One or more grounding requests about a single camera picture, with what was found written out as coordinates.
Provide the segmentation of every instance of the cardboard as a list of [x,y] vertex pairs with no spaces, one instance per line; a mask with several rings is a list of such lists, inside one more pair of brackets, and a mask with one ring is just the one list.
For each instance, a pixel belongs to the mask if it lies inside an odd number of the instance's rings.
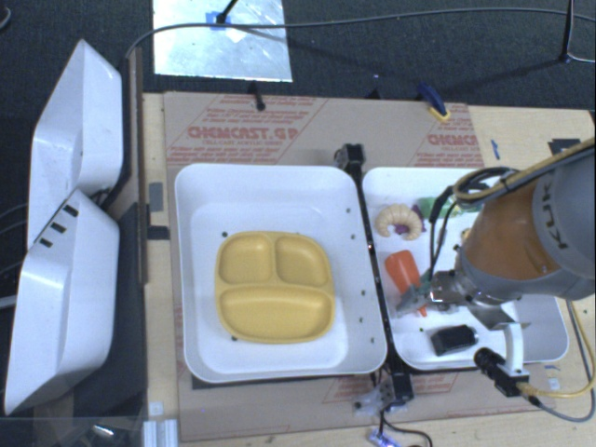
[[[188,372],[183,360],[179,254],[173,204],[173,181],[185,165],[196,162],[331,165],[335,151],[347,142],[364,144],[368,159],[365,169],[477,168],[483,161],[494,164],[497,160],[499,164],[511,165],[517,162],[506,144],[496,158],[491,135],[478,137],[470,111],[464,104],[449,104],[452,118],[441,124],[423,102],[289,97],[270,97],[264,102],[265,111],[258,112],[252,96],[204,93],[163,96],[164,113],[160,122],[165,128],[177,414],[183,441],[367,426],[376,422],[354,412],[354,399],[373,388],[368,375],[214,386],[197,381]],[[500,142],[504,134],[507,132],[500,133]],[[533,156],[534,146],[548,146],[549,141],[545,141],[544,136],[527,132],[523,135],[521,140],[528,148],[524,166],[544,158],[540,152],[543,149]],[[557,136],[583,140],[592,134],[589,130],[570,127],[558,129]],[[533,384],[548,385],[542,365],[530,366],[529,370]],[[396,421],[533,410],[525,400],[503,397],[479,372],[416,375],[413,384],[416,396],[395,414]]]

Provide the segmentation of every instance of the yellow cable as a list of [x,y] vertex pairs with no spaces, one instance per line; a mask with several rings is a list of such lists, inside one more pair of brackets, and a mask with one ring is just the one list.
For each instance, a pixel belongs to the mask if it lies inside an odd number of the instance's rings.
[[475,171],[465,175],[464,177],[462,177],[459,181],[457,181],[454,184],[454,196],[458,201],[469,202],[469,203],[472,203],[472,202],[477,201],[482,198],[486,198],[487,196],[490,196],[490,195],[506,188],[506,185],[514,186],[517,181],[524,179],[528,175],[530,175],[538,170],[544,169],[552,164],[555,164],[556,162],[559,162],[563,159],[566,159],[569,156],[573,156],[580,151],[584,151],[593,145],[594,145],[594,138],[587,139],[579,144],[576,144],[576,145],[570,147],[569,149],[567,149],[565,151],[562,151],[558,154],[555,154],[554,156],[549,157],[548,159],[542,160],[542,161],[538,162],[537,164],[530,166],[528,169],[520,170],[518,172],[512,173],[505,179],[504,182],[498,182],[495,185],[493,185],[492,187],[489,187],[488,189],[482,190],[480,192],[474,192],[471,194],[469,194],[467,192],[460,191],[459,187],[461,185],[463,185],[466,181],[471,179],[476,174],[481,174],[485,171],[485,169],[475,170]]
[[526,396],[544,396],[548,398],[555,398],[555,399],[573,399],[578,398],[579,396],[583,396],[584,394],[588,393],[593,387],[594,382],[596,381],[596,376],[594,376],[594,367],[596,366],[596,358],[594,357],[594,350],[592,349],[591,344],[589,343],[588,336],[586,335],[586,331],[584,330],[584,326],[577,314],[576,305],[572,304],[572,308],[574,310],[574,315],[576,317],[577,328],[581,334],[581,338],[584,340],[584,345],[586,346],[586,350],[589,354],[589,360],[591,363],[591,378],[589,382],[579,389],[576,392],[556,392],[556,391],[543,391],[538,389],[537,387],[532,386],[529,383],[518,383],[516,386]]

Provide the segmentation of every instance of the black carpet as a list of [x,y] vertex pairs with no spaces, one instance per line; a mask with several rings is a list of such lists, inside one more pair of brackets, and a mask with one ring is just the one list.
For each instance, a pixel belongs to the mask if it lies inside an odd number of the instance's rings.
[[[568,0],[282,0],[286,22],[339,20],[458,7],[567,9]],[[113,65],[152,28],[152,0],[6,0],[0,31],[0,214],[26,202],[35,123],[76,42],[86,39]],[[596,0],[576,0],[594,18]],[[565,17],[532,12],[442,14],[288,32],[294,82],[263,83],[263,94],[411,100],[426,81],[446,101],[500,106],[594,109],[594,65],[564,64]],[[593,22],[576,20],[572,51],[594,58]],[[153,75],[144,50],[146,91],[245,93],[247,82]],[[0,220],[0,273],[23,256],[21,209]],[[0,274],[0,296],[14,293],[18,270]],[[10,313],[0,313],[0,379]]]

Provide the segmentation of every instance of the blue clip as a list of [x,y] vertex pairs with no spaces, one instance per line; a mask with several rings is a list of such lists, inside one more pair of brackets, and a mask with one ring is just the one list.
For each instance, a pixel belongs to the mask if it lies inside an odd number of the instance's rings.
[[434,115],[440,122],[445,122],[451,117],[451,113],[445,108],[445,103],[439,93],[424,81],[418,84],[418,94],[430,103],[428,111]]
[[[205,22],[206,23],[213,23],[214,25],[218,25],[217,22],[217,16],[220,14],[219,11],[208,11],[205,14]],[[232,23],[232,21],[230,20],[230,17],[225,17],[225,22],[227,24]],[[225,30],[225,27],[222,26],[211,26],[210,30],[214,31],[214,32],[220,32],[221,30]]]

